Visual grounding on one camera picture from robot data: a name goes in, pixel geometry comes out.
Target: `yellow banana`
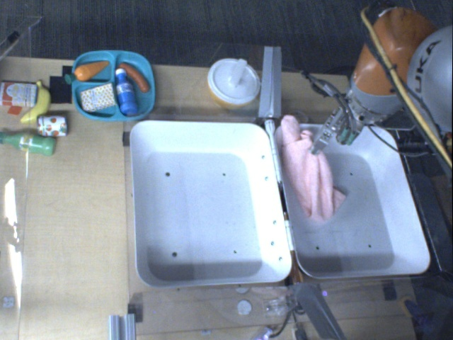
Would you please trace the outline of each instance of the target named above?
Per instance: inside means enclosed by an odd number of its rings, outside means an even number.
[[[36,124],[36,120],[39,115],[44,115],[50,107],[50,92],[47,88],[42,85],[41,81],[36,82],[38,86],[38,98],[35,106],[29,110],[21,118],[21,122],[25,124]]]

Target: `brown sausage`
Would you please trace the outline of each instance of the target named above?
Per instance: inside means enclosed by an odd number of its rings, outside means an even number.
[[[133,66],[128,65],[127,63],[120,63],[118,68],[123,68],[126,71],[128,77],[133,79],[133,81],[139,87],[139,90],[142,91],[144,94],[149,91],[149,84],[146,79],[142,76],[142,74],[137,71]]]

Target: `pink cloth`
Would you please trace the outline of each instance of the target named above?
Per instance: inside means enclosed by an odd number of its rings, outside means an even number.
[[[326,155],[310,152],[312,133],[300,132],[296,118],[282,119],[282,163],[297,199],[308,217],[315,221],[330,219],[345,200],[333,187],[333,177]]]

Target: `blue plate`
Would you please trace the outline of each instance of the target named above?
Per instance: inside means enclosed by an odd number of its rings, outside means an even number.
[[[156,86],[154,84],[154,75],[148,60],[142,55],[133,52],[125,52],[122,50],[97,50],[95,52],[84,53],[77,57],[77,59],[74,61],[72,72],[74,73],[74,70],[79,65],[99,62],[101,60],[107,60],[110,64],[89,81],[82,82],[74,80],[71,84],[73,102],[77,110],[82,115],[93,120],[131,121],[141,120],[142,118],[145,118],[153,109],[154,102],[156,100]],[[116,106],[108,107],[96,112],[84,111],[81,107],[80,93],[87,89],[92,89],[96,86],[102,86],[108,83],[113,84],[113,88],[115,90],[115,70],[120,63],[127,63],[133,66],[148,81],[149,91],[143,93],[139,90],[135,82],[130,79],[130,82],[134,86],[135,99],[138,105],[138,114],[133,116],[123,115],[118,104],[116,104]]]

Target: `yellow cable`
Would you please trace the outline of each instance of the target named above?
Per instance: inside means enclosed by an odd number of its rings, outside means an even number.
[[[442,155],[442,158],[445,160],[445,162],[447,163],[448,167],[451,170],[452,169],[452,159],[448,155],[448,152],[445,149],[443,143],[437,138],[437,135],[431,130],[431,127],[428,125],[428,123],[426,122],[424,117],[421,115],[420,111],[417,109],[415,104],[412,102],[412,99],[407,94],[407,91],[404,88],[404,85],[401,83],[399,75],[396,73],[393,64],[391,63],[389,57],[385,53],[385,50],[382,47],[382,44],[381,44],[376,32],[373,29],[372,24],[369,22],[369,20],[366,16],[365,11],[367,9],[368,8],[364,8],[360,12],[360,17],[362,18],[363,23],[367,27],[370,37],[372,39],[372,42],[373,42],[374,46],[377,48],[377,51],[382,58],[382,61],[384,62],[386,68],[389,70],[391,78],[394,80],[396,89],[400,93],[401,97],[403,98],[404,102],[408,106],[409,110],[412,112],[412,114],[413,114],[414,118],[416,119],[416,121],[418,122],[418,124],[425,131],[429,140],[434,144],[436,150]]]

